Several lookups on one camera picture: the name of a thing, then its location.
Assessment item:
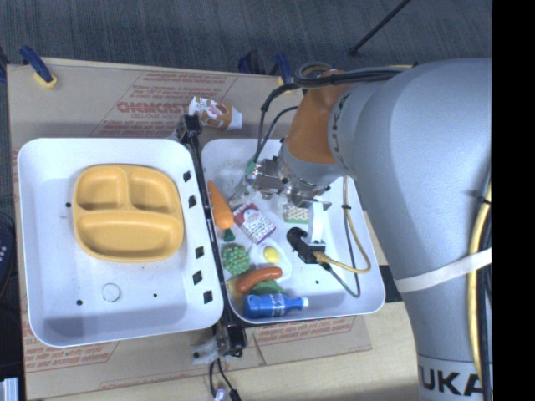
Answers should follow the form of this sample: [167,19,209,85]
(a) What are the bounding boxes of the red sausage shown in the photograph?
[234,266,284,294]

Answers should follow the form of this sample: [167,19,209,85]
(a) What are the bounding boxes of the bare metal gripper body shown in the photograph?
[245,156,331,208]

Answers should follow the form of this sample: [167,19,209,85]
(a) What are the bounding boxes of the green grapes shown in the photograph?
[220,242,252,277]

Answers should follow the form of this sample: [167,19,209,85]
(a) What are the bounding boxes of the green toy food piece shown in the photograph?
[249,278,288,297]

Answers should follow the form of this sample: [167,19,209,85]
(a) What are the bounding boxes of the yellow toy food piece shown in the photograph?
[226,277,248,309]

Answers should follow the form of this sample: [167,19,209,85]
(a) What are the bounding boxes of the orange carrot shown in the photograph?
[206,180,237,243]

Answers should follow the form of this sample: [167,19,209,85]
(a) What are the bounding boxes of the white plastic tray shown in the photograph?
[200,138,386,325]
[16,137,225,348]

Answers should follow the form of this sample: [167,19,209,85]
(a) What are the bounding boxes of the green and white packet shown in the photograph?
[283,202,311,225]

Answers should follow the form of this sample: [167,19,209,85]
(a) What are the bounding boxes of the black block with thin wires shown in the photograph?
[176,114,204,144]
[214,322,248,358]

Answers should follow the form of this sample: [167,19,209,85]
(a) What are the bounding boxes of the blue bottle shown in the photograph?
[242,292,311,321]

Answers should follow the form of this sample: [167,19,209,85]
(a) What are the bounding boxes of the orange divided plate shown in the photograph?
[72,163,186,263]

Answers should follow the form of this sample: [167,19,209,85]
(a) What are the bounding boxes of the brown cardboard board red print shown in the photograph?
[6,56,374,397]

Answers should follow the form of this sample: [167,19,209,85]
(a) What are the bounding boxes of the white and brown carton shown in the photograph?
[187,95,243,132]

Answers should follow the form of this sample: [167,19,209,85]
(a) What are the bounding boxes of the black cylinder on white bracket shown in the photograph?
[286,200,334,266]

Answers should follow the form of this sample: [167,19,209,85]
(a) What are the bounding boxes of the red and white carton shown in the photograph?
[232,202,278,246]

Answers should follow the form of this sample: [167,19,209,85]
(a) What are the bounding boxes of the white fried egg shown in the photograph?
[249,243,294,282]

